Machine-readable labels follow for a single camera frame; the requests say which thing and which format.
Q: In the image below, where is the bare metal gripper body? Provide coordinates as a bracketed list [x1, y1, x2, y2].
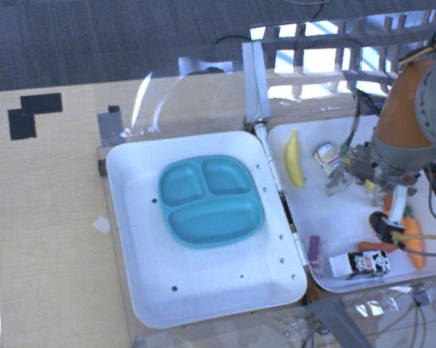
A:
[343, 139, 386, 192]

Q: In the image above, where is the white and orange can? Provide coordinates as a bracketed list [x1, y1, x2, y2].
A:
[311, 140, 348, 179]

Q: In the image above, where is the white plastic tray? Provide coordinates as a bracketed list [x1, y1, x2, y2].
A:
[102, 120, 312, 335]
[265, 102, 436, 302]

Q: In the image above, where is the yellow banana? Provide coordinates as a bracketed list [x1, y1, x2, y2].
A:
[280, 129, 308, 190]

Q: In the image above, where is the small orange toy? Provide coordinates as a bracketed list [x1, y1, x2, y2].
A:
[381, 193, 397, 213]

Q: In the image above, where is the purple box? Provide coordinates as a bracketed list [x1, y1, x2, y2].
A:
[305, 233, 326, 271]

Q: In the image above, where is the orange-red sausage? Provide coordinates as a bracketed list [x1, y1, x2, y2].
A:
[356, 236, 399, 259]

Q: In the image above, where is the thin black and white rod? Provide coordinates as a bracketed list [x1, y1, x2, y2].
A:
[253, 118, 309, 272]

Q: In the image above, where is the white cow-print carton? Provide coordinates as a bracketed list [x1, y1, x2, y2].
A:
[328, 245, 394, 283]

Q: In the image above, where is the orange carrot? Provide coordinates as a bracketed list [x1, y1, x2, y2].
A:
[399, 204, 428, 273]

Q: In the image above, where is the blue divided plate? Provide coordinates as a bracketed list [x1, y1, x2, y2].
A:
[153, 148, 269, 255]

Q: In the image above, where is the black cylinder on white bracket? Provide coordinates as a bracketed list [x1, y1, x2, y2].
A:
[364, 183, 425, 248]

